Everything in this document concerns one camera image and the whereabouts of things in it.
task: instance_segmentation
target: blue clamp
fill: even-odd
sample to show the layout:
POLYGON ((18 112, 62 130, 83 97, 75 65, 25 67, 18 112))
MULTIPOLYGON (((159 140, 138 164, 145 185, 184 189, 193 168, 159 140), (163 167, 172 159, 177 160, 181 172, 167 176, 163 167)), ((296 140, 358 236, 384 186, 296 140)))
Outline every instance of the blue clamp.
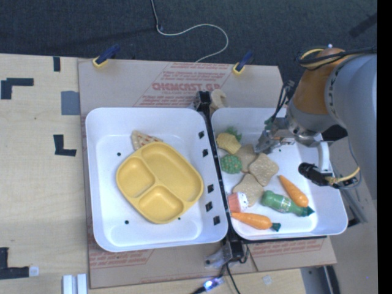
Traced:
POLYGON ((234 74, 237 75, 241 74, 245 68, 245 64, 249 63, 252 60, 253 60, 253 52, 249 50, 246 53, 246 55, 244 55, 242 60, 240 60, 240 62, 238 62, 235 66, 233 66, 234 74))
POLYGON ((106 49, 98 57, 93 59, 92 63, 97 68, 103 67, 108 62, 108 59, 114 58, 116 56, 118 51, 120 51, 120 46, 117 44, 113 45, 110 48, 106 49))

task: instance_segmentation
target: divided plate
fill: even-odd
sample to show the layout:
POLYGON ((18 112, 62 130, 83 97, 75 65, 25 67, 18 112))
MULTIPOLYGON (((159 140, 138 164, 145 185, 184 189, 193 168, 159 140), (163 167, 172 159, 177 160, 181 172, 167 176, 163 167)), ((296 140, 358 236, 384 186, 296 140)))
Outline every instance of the divided plate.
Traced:
POLYGON ((202 195, 203 179, 176 149, 155 141, 118 168, 117 185, 147 220, 164 224, 185 213, 202 195))

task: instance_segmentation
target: toy carrot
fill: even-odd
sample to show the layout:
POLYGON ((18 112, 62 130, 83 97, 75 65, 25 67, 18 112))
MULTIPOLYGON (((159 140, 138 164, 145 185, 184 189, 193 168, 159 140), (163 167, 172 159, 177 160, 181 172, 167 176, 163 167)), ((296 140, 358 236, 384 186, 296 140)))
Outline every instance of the toy carrot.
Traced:
POLYGON ((269 217, 262 216, 261 214, 232 213, 232 217, 258 230, 267 230, 268 228, 272 228, 278 232, 281 228, 280 223, 272 223, 269 217))
POLYGON ((296 187, 291 181, 285 178, 283 175, 279 175, 279 179, 285 188, 288 196, 296 203, 299 207, 307 207, 309 204, 309 199, 307 199, 306 195, 296 187))

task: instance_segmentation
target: wooden table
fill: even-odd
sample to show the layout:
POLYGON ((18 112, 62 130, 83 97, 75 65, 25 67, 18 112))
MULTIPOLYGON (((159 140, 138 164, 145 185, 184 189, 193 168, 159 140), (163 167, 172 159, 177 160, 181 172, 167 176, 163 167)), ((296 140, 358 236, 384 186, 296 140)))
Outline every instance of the wooden table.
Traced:
MULTIPOLYGON (((9 247, 9 266, 39 267, 39 276, 0 280, 0 292, 61 293, 63 275, 88 275, 80 116, 61 113, 61 92, 78 92, 77 58, 61 58, 60 73, 46 56, 0 55, 0 64, 0 80, 34 78, 34 86, 13 86, 11 99, 0 100, 0 247, 9 247), (64 135, 64 148, 76 149, 76 156, 55 155, 56 134, 64 135)), ((224 278, 214 293, 235 293, 224 278)), ((306 292, 300 269, 234 278, 242 294, 306 292)), ((89 293, 192 293, 204 281, 89 293)))

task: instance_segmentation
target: white cable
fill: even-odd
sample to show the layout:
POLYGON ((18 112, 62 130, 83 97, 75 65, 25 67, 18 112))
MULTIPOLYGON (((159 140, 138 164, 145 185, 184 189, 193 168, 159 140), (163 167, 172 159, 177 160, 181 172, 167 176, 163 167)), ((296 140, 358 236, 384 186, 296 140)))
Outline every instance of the white cable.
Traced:
POLYGON ((200 58, 199 60, 197 60, 196 62, 200 62, 201 60, 204 60, 204 59, 206 59, 206 58, 209 58, 210 56, 215 56, 215 55, 217 55, 217 54, 219 54, 219 53, 225 51, 226 48, 228 47, 228 35, 226 34, 226 32, 225 32, 222 28, 220 28, 219 26, 213 25, 213 24, 208 24, 208 23, 198 24, 198 25, 195 25, 195 26, 193 26, 193 27, 191 27, 191 28, 186 29, 185 31, 177 32, 177 33, 173 33, 173 34, 167 34, 167 33, 165 33, 165 32, 162 32, 162 31, 159 29, 159 20, 158 20, 157 12, 156 12, 156 10, 155 10, 155 3, 154 3, 154 0, 150 0, 150 1, 151 1, 151 6, 153 7, 153 12, 154 12, 154 16, 155 16, 155 22, 156 22, 156 29, 157 29, 157 32, 158 32, 159 34, 163 35, 163 36, 178 36, 178 35, 182 35, 182 34, 185 34, 186 32, 191 31, 192 29, 195 29, 195 28, 198 28, 198 27, 202 27, 202 26, 213 27, 213 28, 216 28, 216 29, 220 30, 220 31, 223 33, 223 35, 224 35, 225 38, 226 38, 226 44, 225 44, 225 46, 224 46, 221 50, 219 50, 219 51, 217 51, 217 52, 214 52, 214 53, 211 53, 210 55, 204 56, 204 57, 200 58))

